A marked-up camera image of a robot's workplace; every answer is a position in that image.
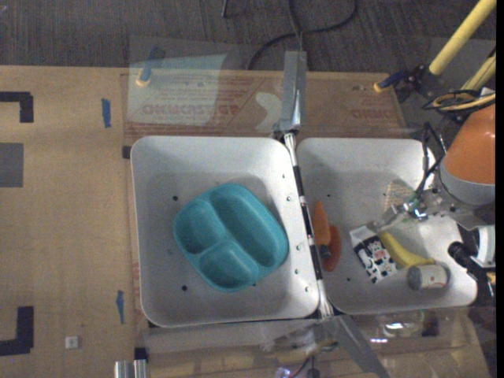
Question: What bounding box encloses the small grey can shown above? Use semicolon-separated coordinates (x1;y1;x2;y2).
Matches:
406;262;451;291

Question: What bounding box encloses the orange carrot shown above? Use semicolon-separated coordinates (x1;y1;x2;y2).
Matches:
312;199;333;261

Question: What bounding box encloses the black cylinder on white bracket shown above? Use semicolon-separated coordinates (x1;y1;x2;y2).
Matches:
447;225;497;281

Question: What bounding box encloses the white cow-print carton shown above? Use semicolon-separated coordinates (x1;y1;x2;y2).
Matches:
348;222;399;285

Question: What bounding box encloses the white plastic tray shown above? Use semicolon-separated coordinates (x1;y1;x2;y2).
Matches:
295;136;479;317
129;135;321;328

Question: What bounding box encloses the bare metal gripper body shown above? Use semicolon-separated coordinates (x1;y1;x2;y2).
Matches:
410;187;488;232

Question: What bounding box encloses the teal divided plate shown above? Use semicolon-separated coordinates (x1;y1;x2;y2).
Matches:
172;182;291;294

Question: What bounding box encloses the yellow banana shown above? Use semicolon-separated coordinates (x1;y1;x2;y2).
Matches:
377;230;436;270

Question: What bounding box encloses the brown cardboard board, red print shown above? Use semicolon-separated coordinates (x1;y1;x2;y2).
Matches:
120;71;489;365

